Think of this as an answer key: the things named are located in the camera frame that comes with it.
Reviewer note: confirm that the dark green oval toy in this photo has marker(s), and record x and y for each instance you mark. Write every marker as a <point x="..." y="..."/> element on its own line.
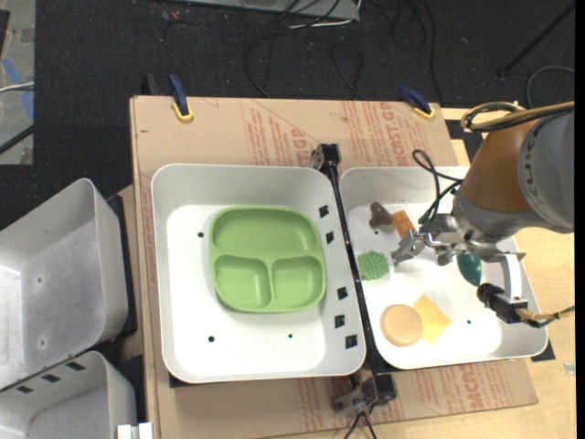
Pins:
<point x="471" y="270"/>

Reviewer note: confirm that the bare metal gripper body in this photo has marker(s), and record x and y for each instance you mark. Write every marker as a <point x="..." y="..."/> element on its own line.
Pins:
<point x="445" y="233"/>

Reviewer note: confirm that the thin black rod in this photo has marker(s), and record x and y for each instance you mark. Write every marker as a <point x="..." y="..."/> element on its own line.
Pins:
<point x="354" y="263"/>

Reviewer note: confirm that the yellow cheese slice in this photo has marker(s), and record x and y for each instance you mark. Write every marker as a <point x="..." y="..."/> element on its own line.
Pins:
<point x="436" y="320"/>

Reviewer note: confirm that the tan round biscuit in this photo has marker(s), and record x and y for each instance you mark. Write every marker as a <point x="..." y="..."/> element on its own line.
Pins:
<point x="401" y="326"/>

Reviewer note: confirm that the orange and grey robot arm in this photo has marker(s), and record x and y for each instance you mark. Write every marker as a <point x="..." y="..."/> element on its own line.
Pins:
<point x="525" y="176"/>

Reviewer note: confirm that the green divided plate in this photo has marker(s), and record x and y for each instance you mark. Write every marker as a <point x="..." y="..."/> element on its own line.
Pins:
<point x="265" y="240"/>

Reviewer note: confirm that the brown cardboard board, red print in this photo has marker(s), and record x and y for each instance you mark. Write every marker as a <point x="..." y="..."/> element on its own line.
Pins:
<point x="237" y="131"/>

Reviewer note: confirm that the orange toy biscuit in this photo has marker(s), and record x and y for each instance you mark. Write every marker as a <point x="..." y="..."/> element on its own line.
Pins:
<point x="402" y="224"/>

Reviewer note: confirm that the white plastic tray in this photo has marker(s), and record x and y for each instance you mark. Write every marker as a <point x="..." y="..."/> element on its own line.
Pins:
<point x="77" y="400"/>
<point x="55" y="281"/>
<point x="192" y="327"/>
<point x="457" y="336"/>

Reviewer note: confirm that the green toy grapes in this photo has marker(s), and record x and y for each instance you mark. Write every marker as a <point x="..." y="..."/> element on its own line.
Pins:
<point x="372" y="265"/>

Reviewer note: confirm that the brown toy pretzel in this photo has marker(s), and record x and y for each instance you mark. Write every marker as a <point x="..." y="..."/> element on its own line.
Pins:
<point x="378" y="215"/>

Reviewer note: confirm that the black cylinder on white bracket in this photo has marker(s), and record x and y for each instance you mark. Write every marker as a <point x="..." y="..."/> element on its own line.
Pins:
<point x="500" y="302"/>

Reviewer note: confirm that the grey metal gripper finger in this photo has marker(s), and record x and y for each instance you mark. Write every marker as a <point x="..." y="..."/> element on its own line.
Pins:
<point x="407" y="247"/>
<point x="445" y="255"/>

